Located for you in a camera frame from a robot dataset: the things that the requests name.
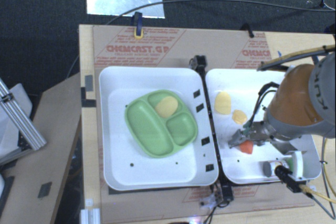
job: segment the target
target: yellow clamp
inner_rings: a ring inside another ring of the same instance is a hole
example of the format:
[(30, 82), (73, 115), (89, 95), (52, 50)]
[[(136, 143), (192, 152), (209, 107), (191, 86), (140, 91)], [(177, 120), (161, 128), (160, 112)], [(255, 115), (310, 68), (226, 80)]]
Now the yellow clamp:
[(137, 36), (137, 31), (136, 27), (134, 28), (134, 37), (136, 40), (140, 40), (143, 38), (143, 29), (141, 29), (141, 35)]

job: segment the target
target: orange food item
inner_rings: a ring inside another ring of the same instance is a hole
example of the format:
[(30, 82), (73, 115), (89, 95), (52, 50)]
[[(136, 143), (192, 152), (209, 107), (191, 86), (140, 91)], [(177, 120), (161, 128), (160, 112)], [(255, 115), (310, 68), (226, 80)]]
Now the orange food item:
[(247, 154), (252, 154), (253, 152), (253, 141), (246, 140), (239, 145), (240, 151)]

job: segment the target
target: yellow food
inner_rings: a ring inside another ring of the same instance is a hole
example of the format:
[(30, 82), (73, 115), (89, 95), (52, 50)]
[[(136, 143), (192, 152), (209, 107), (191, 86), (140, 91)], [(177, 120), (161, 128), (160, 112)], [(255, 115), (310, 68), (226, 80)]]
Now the yellow food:
[(235, 110), (232, 115), (232, 119), (237, 124), (244, 124), (247, 121), (246, 114), (241, 110)]
[(227, 92), (220, 92), (216, 96), (215, 110), (220, 114), (231, 114), (231, 97)]
[(175, 113), (179, 102), (172, 96), (163, 98), (155, 107), (155, 111), (162, 118), (168, 118)]

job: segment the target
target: yellow cable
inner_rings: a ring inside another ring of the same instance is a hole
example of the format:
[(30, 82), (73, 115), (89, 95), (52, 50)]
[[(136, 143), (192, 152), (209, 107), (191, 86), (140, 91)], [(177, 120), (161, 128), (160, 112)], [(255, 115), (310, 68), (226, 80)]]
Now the yellow cable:
[(310, 187), (308, 187), (306, 185), (300, 184), (299, 187), (305, 193), (314, 194), (314, 195), (319, 196), (319, 197), (321, 197), (321, 198), (323, 198), (323, 199), (325, 199), (325, 200), (327, 200), (329, 202), (332, 202), (333, 204), (336, 204), (336, 200), (330, 199), (330, 198), (328, 198), (327, 196), (325, 196), (323, 194), (317, 193), (316, 191), (312, 190)]

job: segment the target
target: green plate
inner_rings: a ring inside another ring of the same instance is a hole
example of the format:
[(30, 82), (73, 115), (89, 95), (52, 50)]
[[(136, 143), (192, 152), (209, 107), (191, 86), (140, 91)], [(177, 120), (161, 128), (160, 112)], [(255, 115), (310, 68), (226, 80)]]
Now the green plate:
[[(165, 97), (177, 99), (178, 107), (168, 118), (160, 117), (156, 105)], [(141, 148), (151, 157), (170, 156), (195, 140), (197, 123), (183, 101), (172, 91), (159, 90), (131, 102), (125, 111), (126, 124)]]

